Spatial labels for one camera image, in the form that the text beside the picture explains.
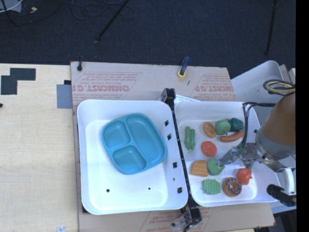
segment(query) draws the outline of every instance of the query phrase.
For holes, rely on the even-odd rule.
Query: black tape mark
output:
[[[35,81],[36,69],[11,68],[10,75],[1,76],[1,95],[17,95],[17,81]]]

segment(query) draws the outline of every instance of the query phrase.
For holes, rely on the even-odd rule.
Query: metal rod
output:
[[[102,35],[106,32],[106,30],[110,27],[110,25],[114,22],[114,20],[117,18],[117,16],[120,14],[120,12],[123,10],[123,8],[126,6],[126,4],[130,0],[125,0],[124,3],[121,5],[119,10],[114,14],[112,19],[109,21],[109,23],[105,26],[105,28],[102,30],[102,32],[96,37],[95,43],[98,43],[102,37]]]
[[[268,55],[268,53],[269,53],[269,46],[270,46],[270,42],[271,42],[272,31],[273,31],[274,21],[275,21],[275,13],[276,13],[276,8],[278,7],[277,2],[278,2],[278,0],[274,0],[274,3],[272,5],[270,29],[269,29],[269,34],[268,34],[268,41],[267,41],[267,47],[266,47],[265,55]]]

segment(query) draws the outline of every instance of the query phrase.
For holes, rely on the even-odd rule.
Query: cardboard sheet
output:
[[[81,201],[77,107],[88,99],[159,100],[165,88],[174,88],[177,95],[199,101],[236,101],[226,68],[188,66],[185,78],[179,78],[179,66],[95,63],[71,63],[72,99],[78,211],[80,232],[122,231],[175,232],[171,221],[181,216],[179,210],[135,212],[96,216],[83,212]],[[274,217],[268,203],[200,207],[202,221],[192,232],[218,232],[272,226]]]

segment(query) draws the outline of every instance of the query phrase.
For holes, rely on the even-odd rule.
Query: white cable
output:
[[[20,0],[20,1],[19,1],[16,5],[14,5],[13,7],[9,8],[9,9],[6,9],[6,11],[11,10],[11,9],[17,7],[22,1],[23,1],[23,0]]]

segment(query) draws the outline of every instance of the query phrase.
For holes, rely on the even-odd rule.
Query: toy donut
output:
[[[224,179],[222,184],[223,192],[229,197],[235,197],[241,192],[241,183],[233,177]]]

